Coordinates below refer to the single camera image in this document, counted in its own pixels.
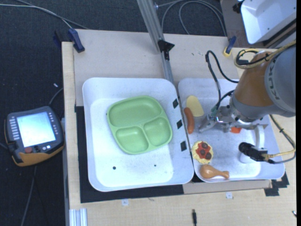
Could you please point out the pale flat board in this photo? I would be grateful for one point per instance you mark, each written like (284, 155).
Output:
(122, 55)

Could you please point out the yellow toy cheese slice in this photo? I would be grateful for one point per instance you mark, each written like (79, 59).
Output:
(195, 106)

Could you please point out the brown toy chicken drumstick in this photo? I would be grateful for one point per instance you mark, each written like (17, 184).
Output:
(210, 172)

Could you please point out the yellow spaghetti with meatballs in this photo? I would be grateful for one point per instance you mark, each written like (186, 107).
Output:
(202, 152)

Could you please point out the green divided plate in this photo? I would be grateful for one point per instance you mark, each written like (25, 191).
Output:
(138, 123)

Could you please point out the orange toy carrot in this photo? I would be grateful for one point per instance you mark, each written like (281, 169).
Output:
(236, 130)

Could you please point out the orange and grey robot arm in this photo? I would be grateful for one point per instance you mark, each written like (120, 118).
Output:
(263, 86)

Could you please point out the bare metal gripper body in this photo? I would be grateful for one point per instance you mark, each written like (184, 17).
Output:
(227, 116)

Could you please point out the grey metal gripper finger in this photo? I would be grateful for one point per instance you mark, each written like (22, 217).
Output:
(206, 125)
(225, 128)

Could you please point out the black cylinder on white bracket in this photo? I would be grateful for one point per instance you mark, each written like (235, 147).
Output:
(251, 150)

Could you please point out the orange toy sausage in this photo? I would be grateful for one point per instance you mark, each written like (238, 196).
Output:
(190, 121)

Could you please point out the white plastic tray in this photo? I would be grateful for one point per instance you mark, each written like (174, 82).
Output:
(131, 171)
(225, 147)

